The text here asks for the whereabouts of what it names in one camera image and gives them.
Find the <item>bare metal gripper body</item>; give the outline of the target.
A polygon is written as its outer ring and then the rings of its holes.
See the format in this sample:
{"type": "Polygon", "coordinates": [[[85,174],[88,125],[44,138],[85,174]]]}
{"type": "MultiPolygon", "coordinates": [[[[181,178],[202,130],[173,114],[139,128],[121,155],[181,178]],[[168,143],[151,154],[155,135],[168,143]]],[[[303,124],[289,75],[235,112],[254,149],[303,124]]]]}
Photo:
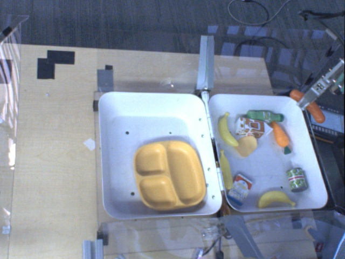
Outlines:
{"type": "Polygon", "coordinates": [[[344,83],[344,59],[339,59],[339,62],[331,68],[324,76],[324,81],[327,87],[343,87],[344,83]]]}

